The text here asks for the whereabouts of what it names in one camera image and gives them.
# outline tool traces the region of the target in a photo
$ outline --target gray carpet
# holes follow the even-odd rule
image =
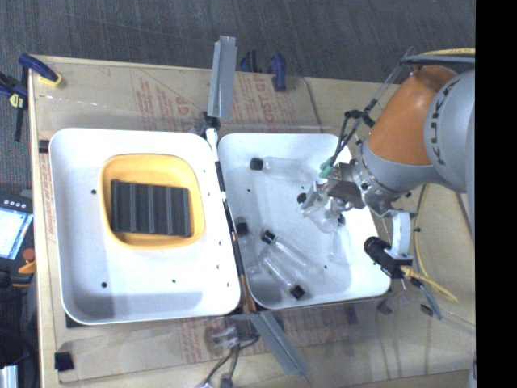
[[[0,70],[19,78],[22,52],[210,68],[228,35],[263,70],[281,52],[288,74],[382,82],[410,46],[475,47],[475,21],[476,0],[0,0]],[[1,98],[0,191],[19,193],[30,155],[14,126]],[[19,330],[18,316],[18,298],[0,304],[0,327]]]

